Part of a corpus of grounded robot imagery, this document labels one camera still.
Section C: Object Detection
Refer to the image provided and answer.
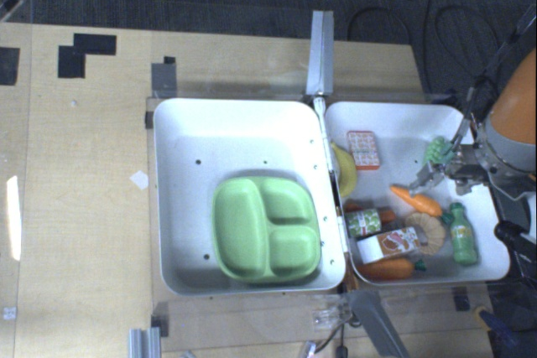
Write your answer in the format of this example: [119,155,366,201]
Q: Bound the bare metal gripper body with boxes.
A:
[443,143,493,196]

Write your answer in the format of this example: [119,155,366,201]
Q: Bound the orange carrot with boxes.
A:
[389,184,455,226]
[356,257,427,282]

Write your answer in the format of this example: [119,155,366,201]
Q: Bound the green grapes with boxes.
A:
[422,135,456,168]

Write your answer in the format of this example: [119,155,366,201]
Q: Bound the white plastic tray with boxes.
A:
[152,97,347,298]
[325,101,513,287]

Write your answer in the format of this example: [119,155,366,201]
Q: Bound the orange and white packet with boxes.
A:
[346,130,382,172]

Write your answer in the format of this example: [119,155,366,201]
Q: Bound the green bottle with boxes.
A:
[448,201,480,267]

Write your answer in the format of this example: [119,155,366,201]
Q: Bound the green and white can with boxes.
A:
[344,208,383,239]

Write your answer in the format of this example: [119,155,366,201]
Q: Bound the white and orange carton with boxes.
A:
[356,226,422,266]

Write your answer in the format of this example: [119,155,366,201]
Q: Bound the yellow banana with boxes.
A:
[330,142,359,199]

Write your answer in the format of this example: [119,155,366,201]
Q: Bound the green divided plate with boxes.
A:
[211,175,323,286]

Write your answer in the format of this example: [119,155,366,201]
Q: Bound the tan ring biscuit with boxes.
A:
[404,211,447,257]

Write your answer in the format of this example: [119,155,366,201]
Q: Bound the black cylinder on white bracket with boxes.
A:
[493,195,537,265]

